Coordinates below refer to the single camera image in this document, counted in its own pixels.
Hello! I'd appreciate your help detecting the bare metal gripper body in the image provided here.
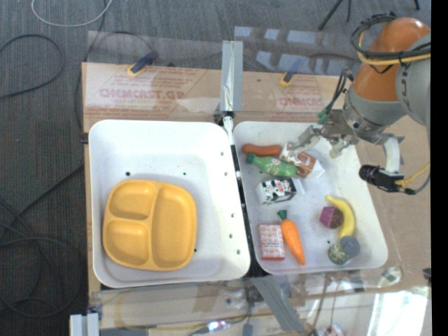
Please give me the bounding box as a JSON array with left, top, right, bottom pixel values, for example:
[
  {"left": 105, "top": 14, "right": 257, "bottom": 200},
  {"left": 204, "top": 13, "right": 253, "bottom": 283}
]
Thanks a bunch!
[{"left": 320, "top": 109, "right": 404, "bottom": 146}]

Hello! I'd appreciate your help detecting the brown and white carton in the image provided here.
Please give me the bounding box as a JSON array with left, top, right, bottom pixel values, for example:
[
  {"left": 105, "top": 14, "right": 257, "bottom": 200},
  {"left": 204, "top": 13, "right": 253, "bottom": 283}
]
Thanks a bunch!
[{"left": 279, "top": 142, "right": 326, "bottom": 180}]

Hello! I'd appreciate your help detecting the green bottle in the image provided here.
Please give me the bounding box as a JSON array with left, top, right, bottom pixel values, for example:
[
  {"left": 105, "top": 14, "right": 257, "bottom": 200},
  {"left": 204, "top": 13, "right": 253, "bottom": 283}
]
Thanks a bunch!
[{"left": 245, "top": 153, "right": 299, "bottom": 179}]

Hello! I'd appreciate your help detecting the white plastic tray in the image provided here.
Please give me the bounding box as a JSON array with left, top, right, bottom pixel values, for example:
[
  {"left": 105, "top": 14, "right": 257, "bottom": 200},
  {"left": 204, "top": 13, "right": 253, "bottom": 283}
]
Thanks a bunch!
[
  {"left": 87, "top": 118, "right": 252, "bottom": 289},
  {"left": 232, "top": 120, "right": 389, "bottom": 277}
]

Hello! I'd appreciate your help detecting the brown sausage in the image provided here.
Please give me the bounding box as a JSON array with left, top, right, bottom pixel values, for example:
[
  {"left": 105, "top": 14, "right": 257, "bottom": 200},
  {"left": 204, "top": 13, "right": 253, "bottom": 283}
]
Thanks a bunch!
[{"left": 241, "top": 143, "right": 283, "bottom": 158}]

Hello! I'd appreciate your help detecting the black and white milk carton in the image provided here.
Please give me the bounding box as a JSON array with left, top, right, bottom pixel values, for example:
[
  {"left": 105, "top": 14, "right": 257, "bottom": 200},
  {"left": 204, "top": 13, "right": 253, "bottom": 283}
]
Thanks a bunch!
[{"left": 255, "top": 177, "right": 305, "bottom": 206}]

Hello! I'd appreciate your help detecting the yellow banana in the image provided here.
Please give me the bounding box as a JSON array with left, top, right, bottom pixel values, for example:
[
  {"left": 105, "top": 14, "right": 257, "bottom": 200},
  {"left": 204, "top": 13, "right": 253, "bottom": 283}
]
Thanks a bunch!
[{"left": 325, "top": 194, "right": 357, "bottom": 239}]

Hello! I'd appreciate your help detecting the purple cupcake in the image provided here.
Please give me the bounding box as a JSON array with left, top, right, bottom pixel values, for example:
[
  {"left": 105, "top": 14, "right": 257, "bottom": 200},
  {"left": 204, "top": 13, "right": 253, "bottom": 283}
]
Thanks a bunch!
[{"left": 318, "top": 205, "right": 344, "bottom": 230}]

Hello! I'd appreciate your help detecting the brown cardboard board red print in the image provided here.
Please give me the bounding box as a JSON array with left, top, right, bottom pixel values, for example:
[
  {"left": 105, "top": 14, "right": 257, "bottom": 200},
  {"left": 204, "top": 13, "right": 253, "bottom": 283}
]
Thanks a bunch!
[{"left": 80, "top": 61, "right": 432, "bottom": 329}]

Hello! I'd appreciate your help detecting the orange carrot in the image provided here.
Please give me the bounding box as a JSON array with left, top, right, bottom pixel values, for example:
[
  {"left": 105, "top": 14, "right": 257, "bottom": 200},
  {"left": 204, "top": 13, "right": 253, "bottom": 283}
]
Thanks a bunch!
[{"left": 276, "top": 209, "right": 307, "bottom": 267}]

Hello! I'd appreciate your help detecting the green can with grey lid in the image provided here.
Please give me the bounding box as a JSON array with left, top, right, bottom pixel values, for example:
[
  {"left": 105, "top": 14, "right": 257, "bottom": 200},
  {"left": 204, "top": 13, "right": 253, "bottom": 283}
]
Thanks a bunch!
[{"left": 327, "top": 235, "right": 361, "bottom": 267}]

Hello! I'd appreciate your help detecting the red and white packet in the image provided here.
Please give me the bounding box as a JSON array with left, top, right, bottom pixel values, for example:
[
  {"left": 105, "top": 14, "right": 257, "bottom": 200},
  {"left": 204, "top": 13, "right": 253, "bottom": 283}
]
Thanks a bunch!
[{"left": 258, "top": 223, "right": 286, "bottom": 262}]

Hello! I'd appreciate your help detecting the yellow divided plate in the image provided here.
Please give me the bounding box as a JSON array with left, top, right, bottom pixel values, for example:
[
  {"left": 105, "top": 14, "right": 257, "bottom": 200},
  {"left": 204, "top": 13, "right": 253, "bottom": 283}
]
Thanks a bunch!
[{"left": 101, "top": 178, "right": 198, "bottom": 272}]

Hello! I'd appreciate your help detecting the black cylinder on white bracket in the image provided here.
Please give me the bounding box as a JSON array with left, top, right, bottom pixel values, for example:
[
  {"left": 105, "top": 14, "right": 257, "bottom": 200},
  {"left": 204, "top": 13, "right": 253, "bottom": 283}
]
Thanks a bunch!
[{"left": 358, "top": 136, "right": 406, "bottom": 193}]

